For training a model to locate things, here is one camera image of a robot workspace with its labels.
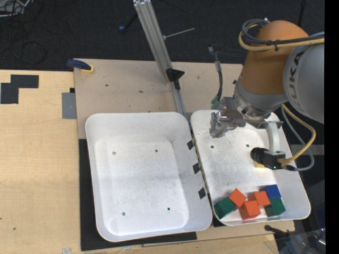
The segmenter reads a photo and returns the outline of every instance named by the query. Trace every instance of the wooden table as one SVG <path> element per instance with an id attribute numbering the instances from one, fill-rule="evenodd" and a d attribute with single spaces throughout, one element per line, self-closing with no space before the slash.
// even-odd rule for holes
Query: wooden table
<path id="1" fill-rule="evenodd" d="M 108 65 L 110 70 L 105 72 L 112 76 L 122 69 L 131 72 L 136 65 L 140 66 L 139 72 L 140 69 L 157 71 L 153 61 L 90 62 L 96 65 L 96 69 L 99 64 L 102 69 Z M 214 84 L 218 80 L 214 64 L 177 62 L 173 66 L 187 72 L 181 82 L 184 102 L 192 103 L 186 105 L 187 112 L 193 112 L 195 108 L 208 109 L 218 87 Z M 239 74 L 241 65 L 223 67 L 225 72 L 233 71 L 233 75 L 224 78 L 225 86 L 231 88 L 230 83 Z M 0 104 L 0 252 L 104 254 L 129 250 L 128 253 L 188 254 L 225 253 L 227 250 L 228 253 L 278 253 L 272 232 L 264 230 L 265 223 L 218 228 L 212 225 L 197 232 L 198 239 L 189 242 L 81 251 L 78 140 L 84 137 L 83 121 L 78 123 L 75 119 L 63 119 L 62 93 L 68 93 L 70 88 L 75 87 L 77 108 L 79 103 L 77 115 L 82 120 L 91 112 L 96 112 L 90 104 L 96 101 L 96 97 L 89 91 L 83 97 L 85 91 L 82 88 L 88 82 L 85 78 L 83 86 L 75 83 L 79 77 L 78 70 L 0 70 L 0 83 L 10 83 L 11 75 L 38 75 L 39 88 L 19 88 L 18 104 Z M 197 101 L 200 96 L 191 94 L 204 80 L 213 84 L 210 89 L 214 94 L 208 95 L 208 89 L 198 90 L 205 94 L 201 95 L 201 99 L 208 97 L 205 101 Z M 104 83 L 113 88 L 109 81 Z M 118 91 L 117 87 L 114 87 L 117 95 L 123 98 L 123 90 L 120 88 Z M 147 96 L 146 89 L 144 93 L 139 92 L 141 88 L 137 89 L 132 93 Z M 112 105 L 115 106 L 113 111 L 121 112 L 124 101 L 120 103 L 119 107 Z M 283 231 L 295 229 L 292 220 L 273 221 L 270 224 Z"/>

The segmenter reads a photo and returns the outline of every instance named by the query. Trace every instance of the gray cable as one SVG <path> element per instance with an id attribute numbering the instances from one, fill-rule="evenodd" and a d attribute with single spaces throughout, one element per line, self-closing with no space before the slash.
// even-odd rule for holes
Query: gray cable
<path id="1" fill-rule="evenodd" d="M 295 131 L 295 129 L 293 128 L 293 126 L 291 125 L 290 121 L 287 119 L 286 115 L 285 115 L 285 111 L 282 107 L 281 108 L 281 113 L 282 113 L 282 116 L 284 117 L 287 125 L 289 126 L 289 128 L 291 129 L 291 131 L 295 134 L 296 138 L 299 140 L 299 142 L 302 144 L 302 145 L 305 145 L 305 142 L 303 141 L 303 139 L 300 137 L 300 135 L 298 135 L 298 133 Z M 314 156 L 312 154 L 312 152 L 310 151 L 310 149 L 308 148 L 307 149 L 307 152 L 311 158 L 311 162 L 310 164 L 307 166 L 307 167 L 302 167 L 302 168 L 296 168 L 295 171 L 305 171 L 305 170 L 309 170 L 311 169 L 313 166 L 314 166 Z"/>

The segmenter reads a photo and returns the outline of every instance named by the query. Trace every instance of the blue clamp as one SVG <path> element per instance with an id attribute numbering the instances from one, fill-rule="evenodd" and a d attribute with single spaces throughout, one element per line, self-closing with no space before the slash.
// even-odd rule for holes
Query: blue clamp
<path id="1" fill-rule="evenodd" d="M 93 66 L 77 59 L 68 59 L 66 65 L 72 68 L 78 68 L 81 72 L 93 72 Z"/>

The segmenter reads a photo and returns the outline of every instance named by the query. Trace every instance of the red block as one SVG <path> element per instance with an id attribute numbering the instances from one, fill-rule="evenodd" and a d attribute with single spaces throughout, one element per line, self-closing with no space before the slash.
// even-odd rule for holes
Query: red block
<path id="1" fill-rule="evenodd" d="M 267 196 L 266 191 L 254 192 L 252 195 L 248 196 L 249 201 L 257 201 L 259 206 L 269 206 L 271 204 L 269 197 Z"/>
<path id="2" fill-rule="evenodd" d="M 239 212 L 243 220 L 255 218 L 261 213 L 257 201 L 245 201 L 239 208 Z"/>
<path id="3" fill-rule="evenodd" d="M 228 197 L 237 207 L 241 207 L 247 199 L 246 196 L 242 192 L 240 192 L 238 188 L 235 188 Z"/>

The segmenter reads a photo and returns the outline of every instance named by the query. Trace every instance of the black bracket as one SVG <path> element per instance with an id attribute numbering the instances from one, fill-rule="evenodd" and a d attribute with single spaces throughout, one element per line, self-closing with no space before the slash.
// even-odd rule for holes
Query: black bracket
<path id="1" fill-rule="evenodd" d="M 180 89 L 179 79 L 185 74 L 185 72 L 181 70 L 175 70 L 175 69 L 169 68 L 166 70 L 166 74 L 167 74 L 168 80 L 170 82 L 174 82 L 175 88 Z"/>

